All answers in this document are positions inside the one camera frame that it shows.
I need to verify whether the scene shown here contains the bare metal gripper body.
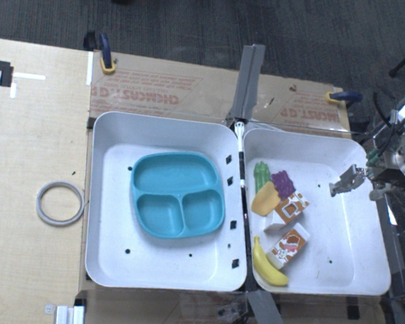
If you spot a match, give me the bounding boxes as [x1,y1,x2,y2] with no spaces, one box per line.
[363,137,405,198]

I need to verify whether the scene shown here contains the white plastic tray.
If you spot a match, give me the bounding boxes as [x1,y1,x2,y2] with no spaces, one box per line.
[74,108,264,303]
[225,126,405,307]

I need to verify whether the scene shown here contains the orange and white carton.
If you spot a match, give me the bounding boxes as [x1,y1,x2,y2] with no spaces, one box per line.
[264,219,313,273]
[263,187,313,239]

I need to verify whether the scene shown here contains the purple toy grapes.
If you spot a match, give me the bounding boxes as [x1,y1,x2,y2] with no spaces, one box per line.
[267,168,299,202]

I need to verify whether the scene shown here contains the green toy asparagus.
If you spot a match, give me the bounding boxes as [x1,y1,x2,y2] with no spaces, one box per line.
[250,160,274,197]

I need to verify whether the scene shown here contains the yellow banana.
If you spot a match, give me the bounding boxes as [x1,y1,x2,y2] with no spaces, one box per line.
[248,234,295,289]

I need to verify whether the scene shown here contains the blue divided plate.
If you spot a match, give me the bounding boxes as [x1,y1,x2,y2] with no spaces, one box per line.
[123,145,233,246]

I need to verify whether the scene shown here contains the brown cardboard board red print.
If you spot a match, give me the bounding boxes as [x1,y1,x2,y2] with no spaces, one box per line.
[61,48,405,324]

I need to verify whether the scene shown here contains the white tape roll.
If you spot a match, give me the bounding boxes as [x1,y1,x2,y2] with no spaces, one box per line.
[33,178,88,229]

